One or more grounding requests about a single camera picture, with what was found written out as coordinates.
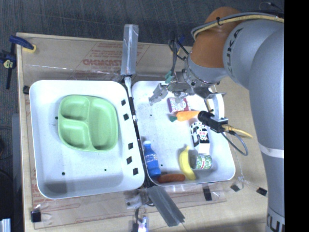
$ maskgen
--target yellow banana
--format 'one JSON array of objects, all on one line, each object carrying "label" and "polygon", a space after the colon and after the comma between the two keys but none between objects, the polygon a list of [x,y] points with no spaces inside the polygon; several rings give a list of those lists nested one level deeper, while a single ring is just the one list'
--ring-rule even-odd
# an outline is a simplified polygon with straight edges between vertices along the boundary
[{"label": "yellow banana", "polygon": [[189,180],[195,180],[195,174],[193,170],[190,167],[189,164],[189,146],[186,147],[186,149],[180,153],[179,155],[179,165],[180,169],[182,170],[183,174],[189,179]]}]

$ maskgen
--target sausage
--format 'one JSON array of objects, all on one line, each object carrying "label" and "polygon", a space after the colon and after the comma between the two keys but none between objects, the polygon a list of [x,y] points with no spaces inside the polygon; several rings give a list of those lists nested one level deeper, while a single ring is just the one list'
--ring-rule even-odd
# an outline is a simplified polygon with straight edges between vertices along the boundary
[{"label": "sausage", "polygon": [[185,176],[184,174],[163,174],[157,178],[159,183],[168,183],[174,181],[184,181]]}]

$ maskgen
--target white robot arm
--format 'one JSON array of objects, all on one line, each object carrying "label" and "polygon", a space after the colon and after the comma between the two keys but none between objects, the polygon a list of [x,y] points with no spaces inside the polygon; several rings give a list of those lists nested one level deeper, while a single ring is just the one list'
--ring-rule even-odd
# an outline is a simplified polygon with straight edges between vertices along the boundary
[{"label": "white robot arm", "polygon": [[196,41],[184,69],[171,73],[169,84],[154,91],[150,104],[168,91],[178,100],[192,94],[207,99],[209,88],[225,76],[248,89],[267,175],[266,231],[284,231],[284,19],[222,7],[192,35]]}]

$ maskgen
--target green plate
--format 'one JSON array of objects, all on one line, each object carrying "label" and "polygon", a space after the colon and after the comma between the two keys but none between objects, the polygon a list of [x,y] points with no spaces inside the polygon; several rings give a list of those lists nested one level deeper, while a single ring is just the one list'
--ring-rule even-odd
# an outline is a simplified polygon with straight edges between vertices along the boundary
[{"label": "green plate", "polygon": [[58,133],[61,141],[74,149],[112,149],[118,141],[117,112],[103,98],[68,95],[60,103]]}]

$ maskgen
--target bottle cap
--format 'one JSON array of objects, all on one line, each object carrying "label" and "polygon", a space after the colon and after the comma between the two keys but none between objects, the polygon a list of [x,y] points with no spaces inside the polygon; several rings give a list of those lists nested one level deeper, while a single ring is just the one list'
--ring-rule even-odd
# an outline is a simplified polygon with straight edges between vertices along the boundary
[{"label": "bottle cap", "polygon": [[144,143],[143,143],[143,145],[151,145],[150,140],[145,140]]}]

